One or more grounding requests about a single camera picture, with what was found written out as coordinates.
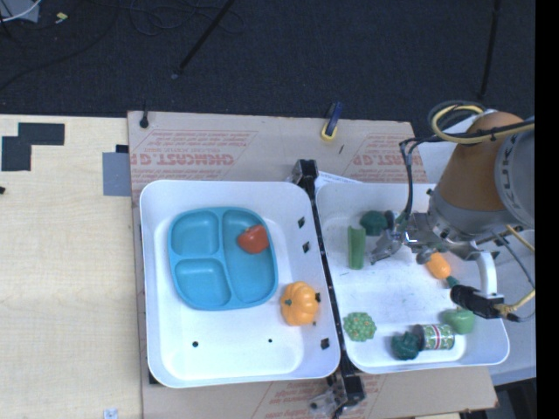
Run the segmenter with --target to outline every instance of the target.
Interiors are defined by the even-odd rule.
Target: dark background
[[[324,117],[340,101],[417,135],[448,100],[535,113],[535,0],[236,0],[172,79],[226,1],[43,0],[36,23],[0,26],[0,113]]]

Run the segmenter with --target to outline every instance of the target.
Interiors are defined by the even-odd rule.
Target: white cable
[[[35,7],[41,3],[43,0],[37,0],[37,2],[35,2],[34,4],[32,4],[27,10],[25,10],[24,12],[22,12],[21,14],[17,14],[16,16],[10,16],[7,18],[3,18],[2,22],[10,22],[11,20],[16,20],[17,18],[23,17],[26,14],[29,14],[32,10],[35,9]]]

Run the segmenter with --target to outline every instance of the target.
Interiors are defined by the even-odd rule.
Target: toy pumpkin
[[[287,324],[302,326],[312,323],[318,311],[318,301],[313,287],[304,281],[287,285],[281,299],[281,314]]]

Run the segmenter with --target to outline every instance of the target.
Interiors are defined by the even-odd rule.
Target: blue plate
[[[261,223],[270,246],[251,254],[237,244],[247,228]],[[189,306],[240,309],[265,303],[278,287],[278,266],[264,220],[243,208],[194,209],[169,226],[169,261],[175,288]]]

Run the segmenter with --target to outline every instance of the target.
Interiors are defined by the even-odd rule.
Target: green and white can
[[[447,324],[415,325],[413,333],[419,337],[421,351],[452,349],[454,346],[454,330]]]

